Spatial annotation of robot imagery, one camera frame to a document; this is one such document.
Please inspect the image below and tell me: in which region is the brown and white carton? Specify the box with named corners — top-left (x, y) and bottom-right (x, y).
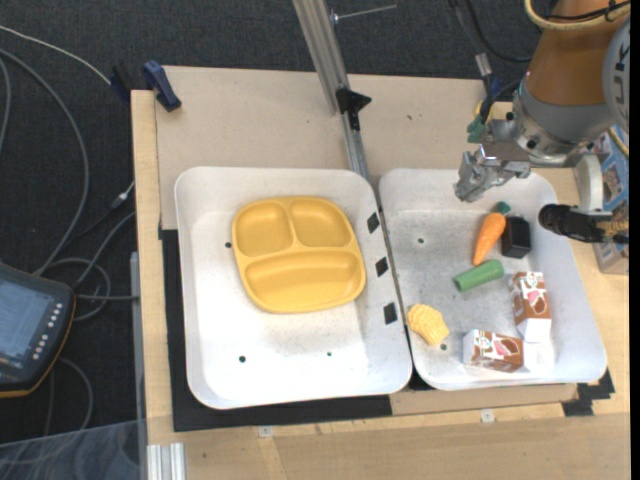
top-left (507, 270), bottom-right (553, 344)
top-left (461, 328), bottom-right (557, 375)

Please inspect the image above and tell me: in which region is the blue printed cardboard box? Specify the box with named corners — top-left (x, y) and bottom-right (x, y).
top-left (592, 124), bottom-right (631, 275)

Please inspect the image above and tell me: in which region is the yellow divided plate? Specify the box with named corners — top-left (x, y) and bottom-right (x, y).
top-left (230, 195), bottom-right (368, 315)

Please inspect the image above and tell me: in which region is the black cylinder on white bracket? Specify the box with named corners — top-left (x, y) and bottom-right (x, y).
top-left (537, 154), bottom-right (619, 245)

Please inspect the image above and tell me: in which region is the yellow ridged toy food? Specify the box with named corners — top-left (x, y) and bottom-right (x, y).
top-left (405, 303), bottom-right (451, 347)

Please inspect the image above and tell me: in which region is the black cube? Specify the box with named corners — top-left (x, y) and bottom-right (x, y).
top-left (500, 214), bottom-right (533, 260)

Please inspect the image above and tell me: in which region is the orange carrot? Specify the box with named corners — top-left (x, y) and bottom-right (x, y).
top-left (471, 200), bottom-right (513, 268)

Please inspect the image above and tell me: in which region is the green cylinder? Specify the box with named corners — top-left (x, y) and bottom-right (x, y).
top-left (451, 258), bottom-right (505, 294)

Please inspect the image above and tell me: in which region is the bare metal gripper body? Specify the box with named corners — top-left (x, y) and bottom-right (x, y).
top-left (478, 113), bottom-right (585, 180)

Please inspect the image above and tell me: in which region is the white plastic tray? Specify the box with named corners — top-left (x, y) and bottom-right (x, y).
top-left (377, 167), bottom-right (609, 392)
top-left (173, 165), bottom-right (414, 411)

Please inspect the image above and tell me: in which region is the pale brown flat board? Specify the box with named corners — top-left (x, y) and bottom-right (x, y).
top-left (153, 64), bottom-right (582, 418)

